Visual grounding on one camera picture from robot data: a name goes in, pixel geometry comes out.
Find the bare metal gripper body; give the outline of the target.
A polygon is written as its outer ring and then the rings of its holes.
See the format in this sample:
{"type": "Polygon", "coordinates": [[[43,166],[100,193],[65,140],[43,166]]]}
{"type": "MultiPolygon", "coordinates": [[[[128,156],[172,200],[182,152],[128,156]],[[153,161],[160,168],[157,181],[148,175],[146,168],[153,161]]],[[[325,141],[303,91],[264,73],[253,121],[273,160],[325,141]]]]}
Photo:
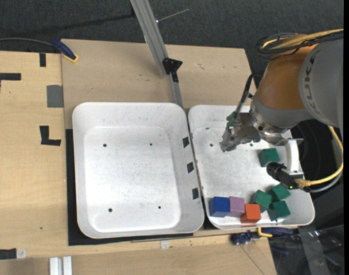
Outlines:
{"type": "Polygon", "coordinates": [[[258,143],[261,140],[274,146],[284,143],[285,134],[290,130],[269,124],[259,115],[253,117],[251,112],[232,113],[232,136],[240,139],[240,144],[258,143]]]}

